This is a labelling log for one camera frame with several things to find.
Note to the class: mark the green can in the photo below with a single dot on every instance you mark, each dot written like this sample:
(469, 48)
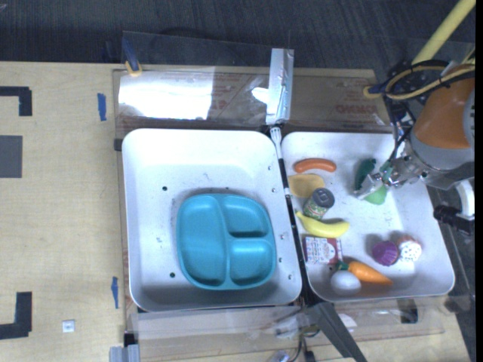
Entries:
(315, 207)

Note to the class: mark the orange sausage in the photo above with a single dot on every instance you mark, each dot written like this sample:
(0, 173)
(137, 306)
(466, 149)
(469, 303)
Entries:
(315, 165)

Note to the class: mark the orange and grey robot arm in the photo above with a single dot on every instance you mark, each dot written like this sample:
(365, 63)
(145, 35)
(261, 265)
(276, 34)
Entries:
(445, 115)

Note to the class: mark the white plastic tray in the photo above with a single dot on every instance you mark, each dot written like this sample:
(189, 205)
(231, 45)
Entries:
(407, 217)
(151, 202)

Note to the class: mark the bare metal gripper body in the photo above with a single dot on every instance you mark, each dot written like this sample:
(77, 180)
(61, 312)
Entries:
(405, 172)

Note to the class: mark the blue divided plate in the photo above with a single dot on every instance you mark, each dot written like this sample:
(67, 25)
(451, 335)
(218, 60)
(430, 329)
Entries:
(203, 240)

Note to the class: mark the yellow bread slice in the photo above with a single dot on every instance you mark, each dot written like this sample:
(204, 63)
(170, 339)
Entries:
(303, 185)

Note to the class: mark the green broccoli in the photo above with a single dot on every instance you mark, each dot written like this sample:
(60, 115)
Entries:
(363, 170)

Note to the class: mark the yellow banana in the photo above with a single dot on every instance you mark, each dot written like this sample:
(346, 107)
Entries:
(324, 228)

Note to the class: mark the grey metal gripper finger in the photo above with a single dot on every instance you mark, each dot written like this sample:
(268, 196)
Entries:
(368, 186)

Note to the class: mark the white and brown cupcake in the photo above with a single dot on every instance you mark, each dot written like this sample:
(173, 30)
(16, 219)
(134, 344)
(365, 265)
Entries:
(410, 249)

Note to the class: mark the orange carrot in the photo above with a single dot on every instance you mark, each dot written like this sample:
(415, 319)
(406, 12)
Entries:
(368, 273)

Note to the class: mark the white and red carton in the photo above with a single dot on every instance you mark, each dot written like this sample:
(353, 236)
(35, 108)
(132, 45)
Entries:
(322, 250)

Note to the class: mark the black cylinder on white bracket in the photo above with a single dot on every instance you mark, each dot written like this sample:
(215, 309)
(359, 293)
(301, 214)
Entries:
(454, 217)

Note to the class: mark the white egg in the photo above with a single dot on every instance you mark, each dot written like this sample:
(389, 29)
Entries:
(345, 283)

